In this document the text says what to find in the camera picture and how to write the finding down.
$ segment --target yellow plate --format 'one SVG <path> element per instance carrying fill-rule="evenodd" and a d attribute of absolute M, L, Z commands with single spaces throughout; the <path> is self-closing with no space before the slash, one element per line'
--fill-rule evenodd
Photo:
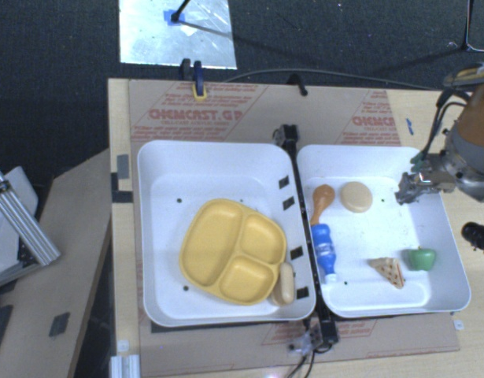
<path fill-rule="evenodd" d="M 238 202 L 211 200 L 187 230 L 180 270 L 195 286 L 249 306 L 272 292 L 286 246 L 273 220 Z"/>

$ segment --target blue bottle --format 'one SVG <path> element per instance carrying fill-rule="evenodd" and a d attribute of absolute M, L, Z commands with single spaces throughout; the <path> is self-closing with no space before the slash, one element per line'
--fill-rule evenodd
<path fill-rule="evenodd" d="M 317 263 L 326 274 L 326 284 L 336 281 L 336 273 L 334 273 L 336 252 L 334 252 L 329 226 L 327 224 L 313 225 L 312 240 Z"/>

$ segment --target yellow clip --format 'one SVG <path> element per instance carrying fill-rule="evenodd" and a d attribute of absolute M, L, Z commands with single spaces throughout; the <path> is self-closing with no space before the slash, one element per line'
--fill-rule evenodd
<path fill-rule="evenodd" d="M 196 91 L 196 83 L 193 82 L 193 96 L 195 101 L 204 101 L 207 99 L 207 89 L 205 88 L 205 85 L 203 86 L 203 95 L 198 95 L 198 92 Z"/>

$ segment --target pizza slice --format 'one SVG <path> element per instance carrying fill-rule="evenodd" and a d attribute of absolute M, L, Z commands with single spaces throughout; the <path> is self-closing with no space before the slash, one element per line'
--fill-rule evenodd
<path fill-rule="evenodd" d="M 402 276 L 401 265 L 396 258 L 380 258 L 369 261 L 369 265 L 375 268 L 378 273 L 387 278 L 396 288 L 405 286 L 405 279 Z"/>

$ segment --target beige round object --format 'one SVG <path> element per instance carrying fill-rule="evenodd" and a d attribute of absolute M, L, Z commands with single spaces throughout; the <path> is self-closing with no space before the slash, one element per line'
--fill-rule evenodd
<path fill-rule="evenodd" d="M 373 203 L 369 188 L 361 182 L 348 182 L 340 192 L 343 206 L 354 213 L 368 211 Z"/>

